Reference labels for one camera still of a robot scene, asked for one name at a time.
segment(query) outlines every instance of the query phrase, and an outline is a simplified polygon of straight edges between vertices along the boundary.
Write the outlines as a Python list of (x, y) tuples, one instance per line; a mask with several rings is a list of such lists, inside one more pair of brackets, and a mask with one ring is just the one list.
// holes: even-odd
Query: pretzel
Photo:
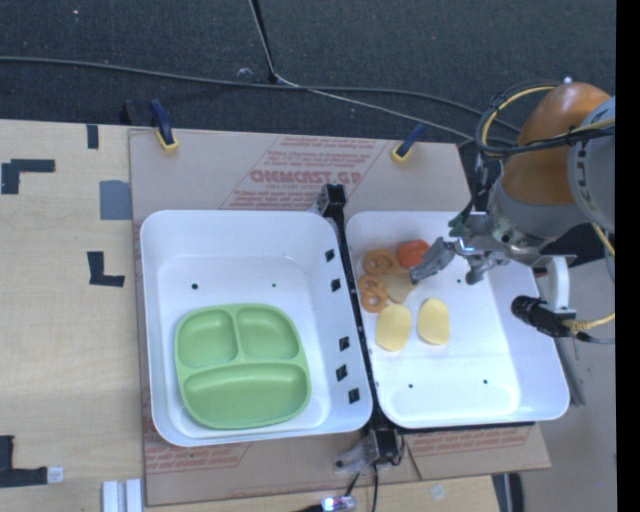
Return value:
[(387, 304), (387, 288), (377, 276), (361, 276), (358, 279), (358, 290), (362, 297), (362, 307), (369, 313), (379, 313)]
[(400, 263), (395, 254), (387, 249), (374, 249), (364, 255), (362, 262), (367, 274), (379, 276), (394, 274), (400, 270)]

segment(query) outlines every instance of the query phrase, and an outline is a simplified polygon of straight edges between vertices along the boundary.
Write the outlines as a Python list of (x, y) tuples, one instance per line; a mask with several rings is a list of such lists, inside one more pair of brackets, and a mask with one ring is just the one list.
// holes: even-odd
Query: orange toy food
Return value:
[(365, 274), (358, 279), (362, 307), (369, 313), (379, 313), (387, 303), (387, 289), (377, 276)]
[(374, 249), (364, 255), (362, 262), (367, 274), (379, 276), (393, 274), (400, 270), (400, 263), (396, 255), (388, 249)]
[(429, 250), (429, 244), (424, 240), (409, 240), (398, 246), (396, 254), (400, 265), (405, 268), (415, 267), (422, 263), (422, 256)]

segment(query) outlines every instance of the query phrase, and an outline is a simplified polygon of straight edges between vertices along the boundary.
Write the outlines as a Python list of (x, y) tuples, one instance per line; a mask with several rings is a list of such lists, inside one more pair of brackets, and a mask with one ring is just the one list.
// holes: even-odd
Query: green divided plate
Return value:
[(187, 313), (174, 336), (185, 407), (215, 429), (289, 420), (309, 402), (309, 368), (298, 331), (280, 309), (231, 304)]

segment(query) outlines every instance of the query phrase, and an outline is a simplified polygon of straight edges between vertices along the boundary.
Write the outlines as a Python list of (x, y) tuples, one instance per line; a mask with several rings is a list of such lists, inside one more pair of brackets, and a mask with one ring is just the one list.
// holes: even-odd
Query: white tray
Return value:
[[(140, 238), (151, 411), (168, 442), (340, 433), (367, 422), (371, 392), (337, 238), (326, 219), (310, 212), (161, 211), (145, 220)], [(296, 325), (311, 380), (309, 404), (297, 417), (215, 430), (187, 413), (174, 363), (176, 325), (194, 309), (234, 303), (275, 306)]]
[[(455, 212), (362, 212), (347, 224), (356, 276), (364, 254), (422, 238), (448, 239)], [(531, 269), (516, 262), (494, 268), (467, 285), (469, 266), (456, 257), (422, 280), (405, 305), (414, 325), (407, 345), (393, 353), (375, 343), (377, 315), (362, 309), (364, 332), (380, 407), (401, 427), (436, 428), (551, 420), (569, 404), (566, 379), (553, 341), (516, 319), (518, 295), (538, 297)], [(429, 345), (415, 330), (418, 308), (438, 298), (449, 309), (451, 337)]]

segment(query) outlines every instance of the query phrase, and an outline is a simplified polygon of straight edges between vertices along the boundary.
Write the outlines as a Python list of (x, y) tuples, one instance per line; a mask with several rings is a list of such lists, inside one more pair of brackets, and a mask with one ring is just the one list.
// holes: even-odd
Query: black hole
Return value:
[(358, 388), (354, 388), (349, 391), (349, 403), (357, 402), (360, 400), (360, 390)]
[(344, 379), (347, 376), (347, 365), (343, 364), (340, 368), (336, 370), (336, 378), (338, 382)]

